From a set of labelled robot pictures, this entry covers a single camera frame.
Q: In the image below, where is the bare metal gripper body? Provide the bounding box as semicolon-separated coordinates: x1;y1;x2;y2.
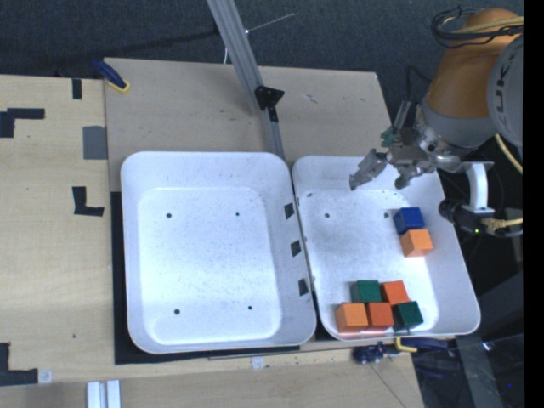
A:
385;119;468;178

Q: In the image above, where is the blue cube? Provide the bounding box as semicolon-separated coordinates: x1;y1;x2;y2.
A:
392;207;426;235

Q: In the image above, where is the orange cube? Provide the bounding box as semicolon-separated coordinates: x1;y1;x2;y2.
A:
334;302;370;335
399;228;434;258
381;280;411;305
365;301;396;330

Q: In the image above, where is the white plastic tray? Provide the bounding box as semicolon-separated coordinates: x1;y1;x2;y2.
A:
292;155;482;343
120;150;318;355

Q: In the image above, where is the green cube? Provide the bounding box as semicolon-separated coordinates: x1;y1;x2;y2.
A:
392;300;425;332
349;280;384;304

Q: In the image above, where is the black cylinder on white bracket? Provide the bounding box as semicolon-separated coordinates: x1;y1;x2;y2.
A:
438;161;496;235

